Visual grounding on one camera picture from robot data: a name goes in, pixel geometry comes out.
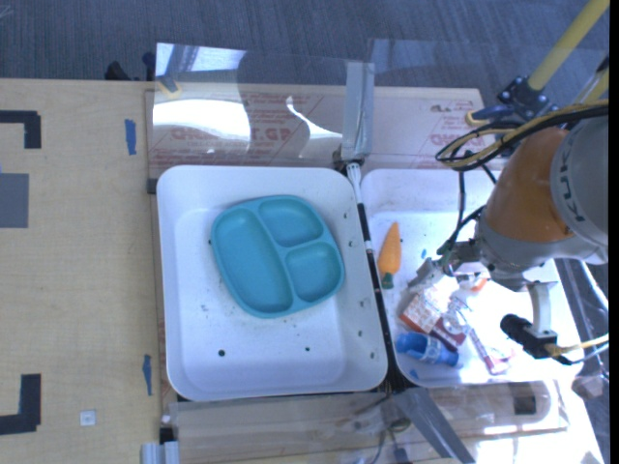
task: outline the orange carrot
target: orange carrot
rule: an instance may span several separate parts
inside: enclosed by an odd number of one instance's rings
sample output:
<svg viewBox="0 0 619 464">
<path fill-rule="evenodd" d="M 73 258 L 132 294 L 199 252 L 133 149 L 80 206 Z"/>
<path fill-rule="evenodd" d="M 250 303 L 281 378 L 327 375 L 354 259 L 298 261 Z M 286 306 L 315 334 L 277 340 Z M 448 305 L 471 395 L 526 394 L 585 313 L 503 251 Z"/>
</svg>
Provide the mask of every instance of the orange carrot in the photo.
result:
<svg viewBox="0 0 619 464">
<path fill-rule="evenodd" d="M 381 274 L 381 283 L 385 289 L 394 287 L 394 274 L 399 270 L 402 259 L 402 247 L 399 241 L 399 226 L 392 223 L 383 247 L 378 255 L 378 272 Z"/>
</svg>

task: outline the dark floor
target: dark floor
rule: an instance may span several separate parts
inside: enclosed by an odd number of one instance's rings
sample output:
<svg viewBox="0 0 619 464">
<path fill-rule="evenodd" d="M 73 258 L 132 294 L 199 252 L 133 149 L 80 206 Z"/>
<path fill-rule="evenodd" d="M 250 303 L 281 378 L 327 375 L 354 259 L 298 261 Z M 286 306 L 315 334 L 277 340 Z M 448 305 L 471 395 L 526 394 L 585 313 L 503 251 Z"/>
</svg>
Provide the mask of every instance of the dark floor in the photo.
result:
<svg viewBox="0 0 619 464">
<path fill-rule="evenodd" d="M 387 83 L 478 88 L 492 104 L 588 1 L 0 0 L 0 77 L 103 80 L 118 61 L 145 79 L 142 55 L 158 42 L 367 59 L 372 41 L 390 40 L 405 42 L 408 71 Z M 571 102 L 608 48 L 606 12 L 547 84 L 551 100 Z M 607 294 L 608 267 L 593 271 Z M 588 404 L 609 462 L 607 391 Z"/>
</svg>

